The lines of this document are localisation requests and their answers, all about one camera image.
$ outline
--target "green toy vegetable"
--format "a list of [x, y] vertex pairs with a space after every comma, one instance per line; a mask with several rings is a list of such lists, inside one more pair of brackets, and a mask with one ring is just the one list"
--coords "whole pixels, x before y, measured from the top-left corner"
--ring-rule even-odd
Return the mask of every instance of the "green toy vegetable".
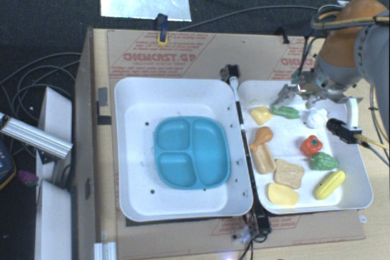
[[272, 114], [283, 116], [288, 119], [297, 119], [300, 117], [299, 111], [293, 107], [280, 107], [278, 109], [272, 107]]
[[311, 168], [314, 170], [332, 170], [339, 166], [339, 162], [324, 152], [314, 154], [310, 158]]

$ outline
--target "blue plate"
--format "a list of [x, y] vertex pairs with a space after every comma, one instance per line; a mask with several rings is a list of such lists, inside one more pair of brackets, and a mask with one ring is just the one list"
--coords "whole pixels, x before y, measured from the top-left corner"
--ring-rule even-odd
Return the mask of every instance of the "blue plate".
[[230, 175], [225, 132], [210, 118], [163, 120], [154, 133], [154, 155], [160, 178], [173, 188], [215, 188]]

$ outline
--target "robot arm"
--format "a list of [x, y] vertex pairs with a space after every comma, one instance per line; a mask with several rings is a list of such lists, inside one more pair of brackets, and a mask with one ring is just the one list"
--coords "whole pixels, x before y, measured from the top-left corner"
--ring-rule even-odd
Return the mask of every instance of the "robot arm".
[[[384, 22], [374, 23], [373, 16], [380, 16]], [[286, 105], [295, 94], [307, 100], [307, 108], [321, 99], [343, 104], [349, 100], [343, 92], [364, 77], [377, 90], [381, 118], [389, 135], [388, 16], [389, 10], [376, 0], [349, 2], [331, 23], [334, 29], [326, 37], [314, 68], [301, 72], [296, 86], [285, 86], [274, 105]], [[365, 19], [367, 22], [355, 27], [354, 21]]]

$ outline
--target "toy food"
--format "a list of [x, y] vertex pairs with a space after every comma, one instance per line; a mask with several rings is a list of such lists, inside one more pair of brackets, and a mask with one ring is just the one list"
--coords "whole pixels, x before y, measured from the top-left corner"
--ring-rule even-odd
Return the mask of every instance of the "toy food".
[[299, 200], [299, 194], [287, 186], [277, 183], [268, 185], [268, 198], [271, 203], [281, 206], [292, 207]]
[[280, 107], [278, 109], [276, 109], [275, 107], [272, 107], [271, 112], [274, 115], [283, 116], [283, 117], [288, 118], [288, 119], [300, 118], [299, 111], [293, 107]]
[[300, 165], [291, 164], [281, 159], [276, 160], [274, 178], [275, 182], [278, 184], [289, 186], [293, 189], [299, 189], [304, 173], [305, 170]]
[[267, 127], [267, 126], [260, 127], [256, 131], [255, 142], [253, 142], [252, 144], [249, 145], [250, 150], [254, 152], [260, 144], [263, 144], [265, 142], [269, 142], [273, 136], [274, 136], [274, 133], [272, 132], [272, 130], [269, 127]]
[[250, 112], [250, 115], [257, 122], [258, 125], [263, 125], [265, 122], [274, 117], [274, 115], [268, 110], [267, 106], [265, 105], [254, 108]]
[[329, 154], [319, 152], [310, 158], [311, 168], [314, 170], [332, 170], [339, 166], [339, 162]]
[[312, 156], [315, 153], [317, 153], [322, 148], [322, 143], [320, 140], [317, 139], [316, 136], [309, 136], [302, 145], [300, 146], [300, 150], [305, 154], [306, 156]]
[[324, 108], [321, 108], [320, 110], [317, 110], [316, 108], [311, 108], [310, 113], [307, 116], [306, 125], [309, 128], [314, 129], [323, 127], [328, 121], [327, 114], [328, 112]]
[[252, 158], [255, 162], [256, 169], [261, 174], [270, 174], [276, 169], [275, 159], [267, 144], [260, 144], [256, 151], [252, 152]]
[[256, 169], [261, 174], [269, 174], [276, 168], [274, 157], [266, 145], [266, 142], [269, 142], [273, 136], [274, 134], [269, 127], [260, 127], [256, 131], [255, 142], [249, 145]]
[[316, 198], [326, 199], [336, 188], [338, 188], [346, 179], [346, 173], [342, 170], [332, 173], [317, 189]]

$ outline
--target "red pepper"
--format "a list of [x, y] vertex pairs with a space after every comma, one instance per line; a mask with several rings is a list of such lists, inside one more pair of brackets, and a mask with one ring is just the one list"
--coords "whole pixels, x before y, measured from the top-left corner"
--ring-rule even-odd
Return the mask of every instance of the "red pepper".
[[322, 143], [320, 140], [317, 139], [316, 136], [309, 136], [304, 142], [302, 143], [300, 150], [305, 154], [306, 156], [313, 156], [315, 153], [317, 153], [322, 148]]

